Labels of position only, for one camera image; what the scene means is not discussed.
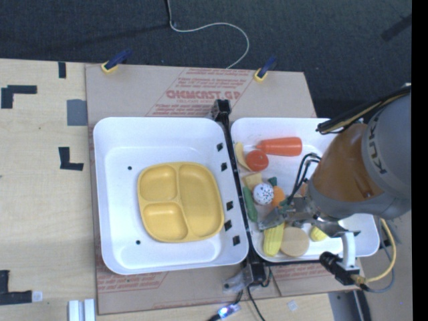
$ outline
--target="blue clamp handle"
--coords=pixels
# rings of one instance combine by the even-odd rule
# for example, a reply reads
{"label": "blue clamp handle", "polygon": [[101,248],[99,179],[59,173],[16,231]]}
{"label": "blue clamp handle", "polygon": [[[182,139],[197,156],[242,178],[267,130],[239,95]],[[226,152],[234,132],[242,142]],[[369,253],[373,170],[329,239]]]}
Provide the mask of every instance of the blue clamp handle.
{"label": "blue clamp handle", "polygon": [[257,70],[254,73],[254,79],[257,82],[262,82],[266,76],[267,76],[267,72],[269,69],[273,69],[274,67],[276,67],[276,57],[275,56],[271,56],[267,62],[265,63],[265,65],[263,67],[261,67],[259,70]]}
{"label": "blue clamp handle", "polygon": [[129,49],[119,52],[117,55],[115,55],[109,61],[107,61],[106,63],[101,65],[102,71],[108,74],[108,73],[116,70],[117,65],[124,63],[129,58],[131,53],[132,53],[132,50],[129,50]]}

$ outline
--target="toy tomato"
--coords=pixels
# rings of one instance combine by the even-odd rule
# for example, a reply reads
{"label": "toy tomato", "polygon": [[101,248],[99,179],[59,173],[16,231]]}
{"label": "toy tomato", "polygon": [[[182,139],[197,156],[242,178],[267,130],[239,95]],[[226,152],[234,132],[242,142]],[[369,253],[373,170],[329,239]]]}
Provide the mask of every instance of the toy tomato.
{"label": "toy tomato", "polygon": [[269,165],[268,156],[261,150],[252,150],[247,153],[245,162],[252,171],[262,171]]}

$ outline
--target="beige round toy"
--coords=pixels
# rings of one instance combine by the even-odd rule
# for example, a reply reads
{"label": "beige round toy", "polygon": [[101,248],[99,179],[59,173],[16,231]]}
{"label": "beige round toy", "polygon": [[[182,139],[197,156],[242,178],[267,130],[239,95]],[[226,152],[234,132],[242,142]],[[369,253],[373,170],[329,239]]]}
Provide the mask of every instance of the beige round toy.
{"label": "beige round toy", "polygon": [[286,227],[282,236],[281,252],[290,257],[300,257],[309,248],[309,237],[303,229]]}

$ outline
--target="dark gray floor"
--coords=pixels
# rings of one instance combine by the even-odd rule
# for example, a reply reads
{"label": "dark gray floor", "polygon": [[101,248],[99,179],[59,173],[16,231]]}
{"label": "dark gray floor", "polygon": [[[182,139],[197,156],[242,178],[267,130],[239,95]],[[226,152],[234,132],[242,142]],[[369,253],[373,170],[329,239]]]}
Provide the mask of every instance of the dark gray floor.
{"label": "dark gray floor", "polygon": [[[234,68],[304,72],[331,118],[411,82],[412,0],[171,0],[181,29],[228,22]],[[231,27],[177,33],[165,0],[0,0],[0,58],[226,68]]]}

